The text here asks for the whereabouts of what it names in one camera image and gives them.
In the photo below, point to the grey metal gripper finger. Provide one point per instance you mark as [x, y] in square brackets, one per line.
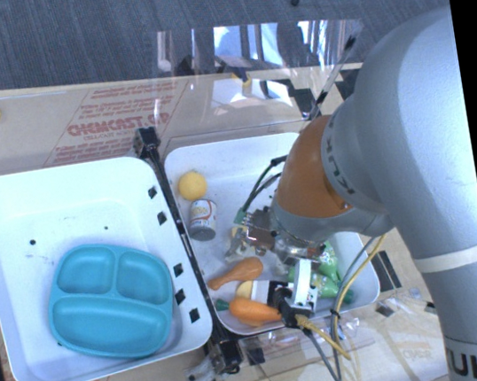
[241, 233]
[238, 252]

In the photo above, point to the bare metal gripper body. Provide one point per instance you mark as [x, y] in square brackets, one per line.
[263, 230]

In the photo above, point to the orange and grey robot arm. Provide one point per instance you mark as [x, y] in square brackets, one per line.
[402, 150]

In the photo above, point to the orange chicken drumstick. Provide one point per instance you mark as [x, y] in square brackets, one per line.
[240, 272]

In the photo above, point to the pale yellow wedge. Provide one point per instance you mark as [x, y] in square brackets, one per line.
[246, 290]

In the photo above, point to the small white and yellow can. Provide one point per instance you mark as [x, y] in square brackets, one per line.
[203, 220]

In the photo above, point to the orange carrot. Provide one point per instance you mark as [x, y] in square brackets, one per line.
[251, 311]

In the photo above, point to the yellow ball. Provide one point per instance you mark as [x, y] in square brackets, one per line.
[192, 185]

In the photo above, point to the white plastic tray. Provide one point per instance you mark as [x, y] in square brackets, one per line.
[234, 163]
[69, 198]

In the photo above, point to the green packet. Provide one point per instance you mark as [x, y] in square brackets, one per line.
[329, 276]

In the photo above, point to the blue divided plate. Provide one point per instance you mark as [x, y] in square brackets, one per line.
[108, 300]

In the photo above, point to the brown cardboard board red print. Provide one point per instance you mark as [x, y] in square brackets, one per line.
[53, 124]

